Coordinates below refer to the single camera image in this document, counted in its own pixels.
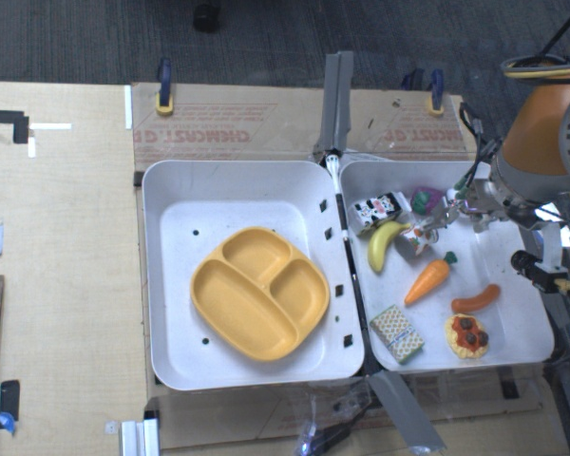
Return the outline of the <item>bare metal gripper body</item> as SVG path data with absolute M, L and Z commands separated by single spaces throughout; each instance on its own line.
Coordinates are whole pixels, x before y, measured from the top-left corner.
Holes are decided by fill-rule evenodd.
M 536 213 L 538 203 L 524 199 L 503 182 L 475 178 L 459 190 L 459 201 L 476 233 L 487 231 L 493 222 L 510 220 L 526 231 L 540 230 L 546 223 Z

